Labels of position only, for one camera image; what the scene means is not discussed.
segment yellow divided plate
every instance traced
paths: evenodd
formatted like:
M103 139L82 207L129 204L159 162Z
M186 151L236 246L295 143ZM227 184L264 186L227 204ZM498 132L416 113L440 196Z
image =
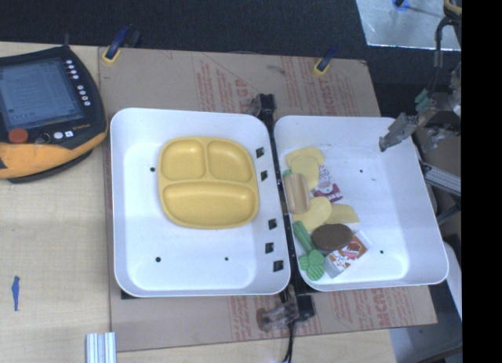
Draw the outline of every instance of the yellow divided plate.
M200 229L240 227L258 212L253 160L235 141L178 137L158 158L162 209L177 225Z

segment table surface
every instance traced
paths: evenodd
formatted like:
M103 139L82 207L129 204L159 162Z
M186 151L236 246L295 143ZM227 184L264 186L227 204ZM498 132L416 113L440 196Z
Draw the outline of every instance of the table surface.
M0 42L0 56L52 45ZM98 48L71 47L97 81ZM85 335L111 331L103 150L38 182L0 181L0 357L84 362ZM12 286L19 278L19 304ZM287 339L120 352L121 363L280 362ZM296 338L295 362L394 362L388 330Z

